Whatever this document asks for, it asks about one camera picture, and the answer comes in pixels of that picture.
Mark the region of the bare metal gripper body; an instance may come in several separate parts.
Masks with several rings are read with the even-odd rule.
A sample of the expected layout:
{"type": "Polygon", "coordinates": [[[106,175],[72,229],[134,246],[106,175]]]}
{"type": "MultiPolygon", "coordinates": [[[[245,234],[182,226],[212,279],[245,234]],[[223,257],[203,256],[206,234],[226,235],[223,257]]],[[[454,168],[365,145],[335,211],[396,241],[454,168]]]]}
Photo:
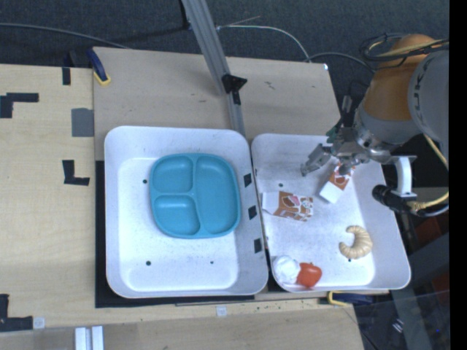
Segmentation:
{"type": "Polygon", "coordinates": [[[392,144],[378,139],[365,127],[332,128],[326,136],[331,154],[343,165],[356,166],[370,160],[385,163],[393,150],[392,144]]]}

